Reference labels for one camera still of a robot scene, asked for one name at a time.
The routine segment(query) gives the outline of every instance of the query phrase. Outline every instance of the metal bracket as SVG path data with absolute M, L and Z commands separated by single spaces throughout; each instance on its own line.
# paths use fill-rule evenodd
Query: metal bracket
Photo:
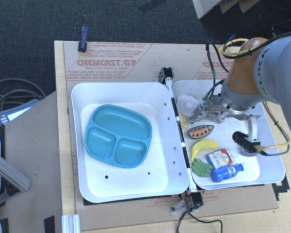
M 204 204 L 203 198 L 200 192 L 191 193 L 186 191 L 181 195 L 181 200 L 170 207 L 171 214 L 178 213 L 183 214 L 187 210 L 197 210 Z
M 62 233 L 81 233 L 80 215 L 62 216 Z
M 29 189 L 30 180 L 0 156 L 0 175 L 21 192 Z

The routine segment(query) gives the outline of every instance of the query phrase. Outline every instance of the toy watermelon slice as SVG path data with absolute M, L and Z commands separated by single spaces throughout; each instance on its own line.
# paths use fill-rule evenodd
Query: toy watermelon slice
M 213 128 L 214 128 L 213 125 L 197 126 L 189 130 L 189 136 L 193 139 L 200 139 L 210 134 Z

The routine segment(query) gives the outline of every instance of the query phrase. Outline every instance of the blue plate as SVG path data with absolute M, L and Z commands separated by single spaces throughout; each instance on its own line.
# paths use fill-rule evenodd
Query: blue plate
M 152 126 L 146 117 L 105 104 L 91 116 L 85 133 L 85 148 L 100 161 L 133 168 L 146 158 L 151 138 Z

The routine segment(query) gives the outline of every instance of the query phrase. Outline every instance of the black cable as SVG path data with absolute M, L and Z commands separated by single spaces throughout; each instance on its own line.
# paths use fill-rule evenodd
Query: black cable
M 291 19 L 286 20 L 286 21 L 283 21 L 283 22 L 280 22 L 280 23 L 277 23 L 277 24 L 274 24 L 274 25 L 271 25 L 271 26 L 268 26 L 268 27 L 265 27 L 265 28 L 262 28 L 262 29 L 258 29 L 258 30 L 255 30 L 255 31 L 251 31 L 251 32 L 249 32 L 249 33 L 243 33 L 243 34 L 240 34 L 240 35 L 238 36 L 238 38 L 243 38 L 243 37 L 245 37 L 246 35 L 255 34 L 255 33 L 258 33 L 258 32 L 260 32 L 260 31 L 267 30 L 267 29 L 269 29 L 269 28 L 274 28 L 274 27 L 277 27 L 277 28 L 278 28 L 280 25 L 287 24 L 287 23 L 289 23 L 289 22 L 291 22 Z
M 211 72 L 212 72 L 212 79 L 213 79 L 213 86 L 212 87 L 215 87 L 215 71 L 214 71 L 214 66 L 212 63 L 211 55 L 210 55 L 209 44 L 210 44 L 210 41 L 206 44 L 206 51 L 207 51 L 207 58 L 208 58 L 208 61 L 210 64 Z M 209 95 L 209 99 L 211 99 L 213 92 L 214 92 L 214 89 L 211 91 L 211 93 Z
M 259 28 L 259 24 L 260 24 L 260 21 L 261 21 L 262 15 L 263 15 L 267 10 L 270 10 L 270 11 L 271 11 L 271 15 L 272 15 L 272 24 L 271 24 L 270 26 L 268 26 L 268 27 L 265 27 L 265 28 L 260 29 L 259 31 L 264 31 L 264 30 L 267 30 L 267 29 L 271 29 L 271 30 L 272 30 L 272 34 L 275 33 L 275 28 L 280 29 L 281 31 L 284 31 L 284 32 L 290 31 L 290 30 L 287 30 L 287 29 L 280 28 L 279 25 L 282 25 L 282 24 L 286 24 L 286 23 L 288 23 L 288 22 L 291 22 L 291 18 L 290 18 L 290 20 L 283 21 L 283 22 L 280 22 L 280 23 L 276 23 L 276 24 L 275 24 L 275 12 L 280 12 L 280 13 L 282 13 L 282 14 L 284 14 L 284 15 L 289 14 L 289 12 L 287 12 L 287 11 L 283 11 L 283 10 L 281 10 L 281 9 L 278 9 L 278 8 L 275 8 L 275 7 L 270 6 L 269 3 L 266 2 L 266 0 L 262 0 L 262 1 L 266 4 L 267 8 L 264 9 L 264 10 L 261 12 L 261 14 L 259 15 L 259 19 L 258 19 L 258 28 Z
M 193 219 L 195 219 L 196 221 L 201 222 L 201 223 L 215 223 L 215 222 L 219 222 L 219 223 L 221 224 L 221 231 L 220 231 L 220 232 L 223 233 L 223 223 L 222 223 L 221 220 L 218 220 L 218 219 L 217 219 L 217 220 L 212 220 L 212 221 L 202 221 L 202 220 L 200 220 L 200 219 L 194 217 L 194 216 L 190 213 L 190 209 L 187 210 L 187 211 L 185 211 L 185 212 L 181 215 L 181 217 L 179 218 L 178 223 L 177 223 L 177 227 L 176 227 L 176 233 L 179 233 L 180 224 L 181 224 L 181 222 L 182 222 L 182 220 L 184 219 L 184 217 L 185 217 L 186 214 L 189 214 Z
M 38 87 L 36 84 L 34 84 L 34 83 L 32 83 L 32 82 L 30 82 L 30 81 L 28 81 L 28 80 L 18 79 L 18 78 L 8 78 L 8 79 L 2 79 L 2 80 L 0 80 L 0 83 L 3 83 L 3 82 L 10 82 L 10 81 L 21 82 L 21 83 L 27 83 L 27 84 L 33 86 L 35 89 L 37 89 L 37 90 L 42 94 L 42 96 L 40 96 L 40 97 L 42 97 L 42 98 L 45 98 L 45 97 L 46 97 L 45 93 L 43 92 L 43 90 L 42 90 L 40 87 Z M 10 97 L 10 98 L 11 98 L 11 99 L 19 99 L 19 98 L 26 98 L 26 97 Z
M 37 98 L 38 100 L 42 100 L 46 97 L 43 90 L 38 87 L 36 84 L 24 80 L 24 79 L 18 79 L 18 78 L 7 78 L 0 80 L 0 84 L 6 83 L 6 82 L 18 82 L 18 83 L 25 83 L 26 85 L 29 85 L 34 88 L 37 92 L 30 91 L 27 89 L 16 89 L 13 91 L 10 91 L 6 94 L 0 94 L 0 111 L 3 111 L 3 108 L 5 105 L 20 105 L 24 104 L 25 100 L 28 99 L 34 99 Z
M 19 93 L 19 92 L 32 94 L 32 95 L 38 97 L 39 100 L 41 100 L 40 96 L 37 95 L 36 93 L 32 92 L 32 91 L 28 91 L 28 90 L 24 90 L 24 89 L 17 89 L 17 90 L 14 90 L 14 91 L 10 91 L 10 92 L 8 92 L 7 94 L 1 96 L 1 98 L 0 98 L 0 102 L 1 102 L 2 100 L 6 99 L 9 95 L 11 95 L 11 94 L 13 94 L 13 93 Z
M 228 73 L 228 69 L 224 66 L 224 64 L 222 62 L 222 59 L 221 59 L 221 56 L 220 56 L 220 53 L 219 53 L 219 50 L 218 50 L 217 46 L 211 41 L 209 42 L 209 44 L 211 44 L 213 46 L 213 48 L 214 48 L 214 50 L 215 50 L 215 52 L 216 52 L 216 54 L 218 56 L 218 60 L 220 62 L 221 67 L 224 69 L 225 72 Z
M 214 70 L 214 66 L 213 66 L 213 63 L 212 63 L 212 59 L 211 59 L 211 55 L 210 55 L 210 49 L 209 49 L 209 45 L 212 45 L 216 51 L 216 54 L 218 56 L 218 59 L 219 59 L 219 62 L 221 64 L 221 67 L 225 70 L 225 72 L 228 73 L 228 69 L 224 66 L 223 62 L 222 62 L 222 59 L 221 59 L 221 56 L 220 56 L 220 53 L 219 53 L 219 50 L 217 49 L 216 45 L 209 41 L 207 44 L 206 44 L 206 51 L 207 51 L 207 58 L 208 58 L 208 61 L 209 61 L 209 64 L 210 64 L 210 68 L 211 68 L 211 71 L 212 71 L 212 78 L 213 78 L 213 86 L 212 88 L 209 90 L 209 92 L 207 93 L 208 95 L 208 99 L 211 99 L 212 96 L 213 96 L 213 93 L 214 93 L 214 89 L 217 85 L 219 84 L 222 84 L 224 79 L 223 80 L 220 80 L 219 82 L 216 83 L 216 78 L 215 78 L 215 70 Z
M 265 151 L 261 151 L 260 154 L 264 156 L 279 156 L 288 153 L 290 150 L 290 145 L 287 146 L 287 150 L 282 153 L 267 153 Z

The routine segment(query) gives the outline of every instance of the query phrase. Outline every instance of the toy banana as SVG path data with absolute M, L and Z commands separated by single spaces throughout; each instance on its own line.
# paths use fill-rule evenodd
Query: toy banana
M 212 139 L 203 139 L 198 141 L 193 145 L 191 148 L 191 161 L 194 161 L 195 156 L 197 156 L 202 150 L 206 149 L 217 149 L 219 147 L 219 144 Z

